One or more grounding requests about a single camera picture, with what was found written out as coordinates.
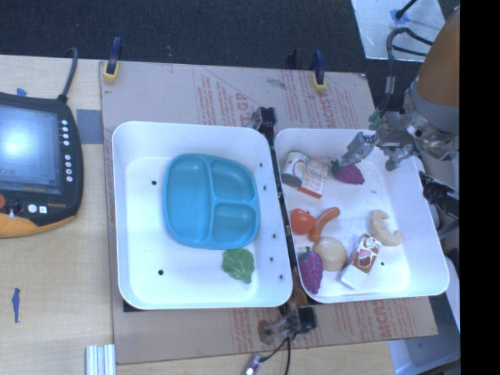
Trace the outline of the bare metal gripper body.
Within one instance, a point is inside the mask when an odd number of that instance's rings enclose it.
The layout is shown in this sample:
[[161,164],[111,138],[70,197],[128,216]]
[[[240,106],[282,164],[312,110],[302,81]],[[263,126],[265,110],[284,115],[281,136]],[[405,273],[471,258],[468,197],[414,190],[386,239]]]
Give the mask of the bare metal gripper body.
[[458,155],[458,134],[441,129],[417,112],[386,112],[375,136],[376,146],[415,145],[420,155],[435,159],[454,159]]

